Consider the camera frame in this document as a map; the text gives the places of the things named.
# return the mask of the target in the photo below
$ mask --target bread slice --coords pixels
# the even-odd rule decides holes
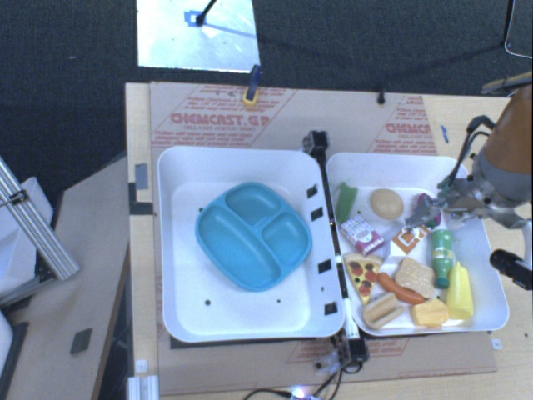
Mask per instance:
[[[432,298],[435,293],[435,271],[412,257],[404,257],[401,260],[400,269],[394,279],[400,286],[414,290],[426,299]]]

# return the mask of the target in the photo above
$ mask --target white tray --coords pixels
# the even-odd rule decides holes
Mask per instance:
[[[320,169],[310,156],[297,151],[173,147],[159,157],[157,180],[162,314],[173,337],[190,343],[314,338],[341,328],[345,317],[331,229]],[[245,182],[263,183],[280,194],[311,230],[309,256],[265,292],[250,292],[231,282],[202,251],[194,232],[201,208]],[[310,198],[309,188],[317,190]],[[311,212],[320,208],[323,216],[311,220]]]
[[[338,153],[330,158],[327,172],[330,181],[333,202],[336,203],[340,185],[346,182],[351,187],[358,187],[352,216],[360,212],[386,240],[386,245],[378,249],[375,254],[385,261],[380,271],[393,275],[398,263],[405,255],[400,255],[393,246],[391,238],[403,227],[405,218],[409,217],[414,206],[414,199],[420,193],[427,193],[435,197],[439,183],[456,161],[449,157],[408,156],[369,153]],[[467,175],[461,167],[458,176]],[[381,219],[371,210],[370,196],[376,188],[390,188],[404,200],[404,212],[395,221]],[[449,228],[448,215],[443,213],[439,228]],[[468,320],[449,320],[442,327],[416,327],[411,319],[410,306],[406,306],[404,313],[389,322],[379,330],[370,329],[361,316],[362,303],[350,281],[349,286],[352,314],[357,325],[365,332],[375,336],[413,335],[427,333],[470,332],[496,330],[503,327],[509,316],[506,297],[501,286],[498,272],[490,265],[491,247],[486,236],[483,223],[479,219],[467,221],[463,227],[452,230],[453,249],[457,260],[468,269],[474,300],[474,315]],[[355,252],[353,246],[339,235],[342,253]],[[424,238],[409,256],[430,266],[431,240]],[[372,289],[371,300],[385,293],[377,283]],[[436,289],[436,295],[446,298],[446,291]]]

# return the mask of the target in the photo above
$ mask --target sausage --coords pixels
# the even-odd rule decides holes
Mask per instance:
[[[401,301],[412,304],[424,303],[426,301],[419,293],[400,286],[386,272],[380,272],[377,275],[377,281],[386,291],[394,293]]]

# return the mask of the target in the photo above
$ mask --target toy pizza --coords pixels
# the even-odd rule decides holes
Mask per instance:
[[[383,260],[376,255],[364,257],[359,253],[353,252],[344,255],[344,263],[351,284],[357,290],[363,305],[367,305]]]

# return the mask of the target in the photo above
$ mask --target mustard bottle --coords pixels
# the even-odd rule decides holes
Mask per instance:
[[[450,287],[446,297],[446,305],[450,318],[465,320],[474,314],[474,302],[468,271],[460,262],[451,268],[448,274]]]

